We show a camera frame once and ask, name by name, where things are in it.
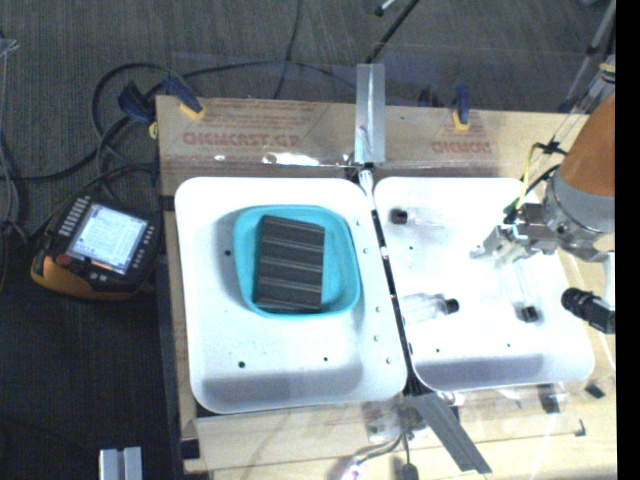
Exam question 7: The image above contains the white plastic tray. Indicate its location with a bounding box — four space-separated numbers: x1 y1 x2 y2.
373 176 596 393
173 176 409 415

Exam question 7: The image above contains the brown cardboard board red print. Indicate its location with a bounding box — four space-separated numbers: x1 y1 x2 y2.
154 95 616 475

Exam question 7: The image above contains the black cylinder on white bracket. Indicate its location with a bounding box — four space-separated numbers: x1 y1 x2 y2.
560 250 616 335

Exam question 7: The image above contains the dark grey ribbed block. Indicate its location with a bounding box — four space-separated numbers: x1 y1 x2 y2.
251 214 327 313

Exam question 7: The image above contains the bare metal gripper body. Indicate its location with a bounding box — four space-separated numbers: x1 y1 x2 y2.
505 202 612 264

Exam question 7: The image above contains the clear bottle with black cap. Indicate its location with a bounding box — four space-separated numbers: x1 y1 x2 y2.
389 207 446 230
499 259 541 324
399 292 461 325

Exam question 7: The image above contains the blue plate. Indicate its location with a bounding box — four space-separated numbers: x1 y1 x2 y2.
232 204 362 318

